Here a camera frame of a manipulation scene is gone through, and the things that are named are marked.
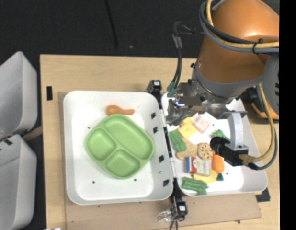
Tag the red and white carton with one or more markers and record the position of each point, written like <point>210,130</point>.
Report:
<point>197,165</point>

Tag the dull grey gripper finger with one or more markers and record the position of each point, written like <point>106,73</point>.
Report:
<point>185,115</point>
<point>172,114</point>

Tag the green divided plate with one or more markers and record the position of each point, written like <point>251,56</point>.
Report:
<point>119,145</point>

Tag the green asparagus bundle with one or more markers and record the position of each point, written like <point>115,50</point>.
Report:
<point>178,141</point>

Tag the orange chicken drumstick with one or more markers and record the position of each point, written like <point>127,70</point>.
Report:
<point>114,110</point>

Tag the orange carrot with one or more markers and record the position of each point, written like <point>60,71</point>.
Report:
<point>218,164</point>

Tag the yellow cheese slice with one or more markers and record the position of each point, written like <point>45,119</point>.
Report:
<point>187,129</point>

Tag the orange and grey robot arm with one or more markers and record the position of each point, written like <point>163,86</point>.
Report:
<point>234,61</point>

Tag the yellow round slice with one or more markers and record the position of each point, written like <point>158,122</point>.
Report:
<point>211,177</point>

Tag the green bean bundle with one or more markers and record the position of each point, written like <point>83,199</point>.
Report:
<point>194,185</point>

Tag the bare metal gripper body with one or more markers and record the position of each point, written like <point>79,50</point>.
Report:
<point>190,95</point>

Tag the black cylinder on white bracket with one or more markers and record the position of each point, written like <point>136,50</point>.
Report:
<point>230,150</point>

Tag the white plastic tray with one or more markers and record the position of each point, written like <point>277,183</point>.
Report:
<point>81,176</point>
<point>236,181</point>

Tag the pink and white packet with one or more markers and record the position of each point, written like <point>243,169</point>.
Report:
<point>201,123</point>

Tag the tan bread slice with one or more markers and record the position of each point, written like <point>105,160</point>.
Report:
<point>188,151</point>

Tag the green broccoli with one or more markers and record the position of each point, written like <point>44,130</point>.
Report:
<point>219,135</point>

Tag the brown chocolate chip biscuit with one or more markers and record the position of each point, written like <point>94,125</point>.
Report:
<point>205,151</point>

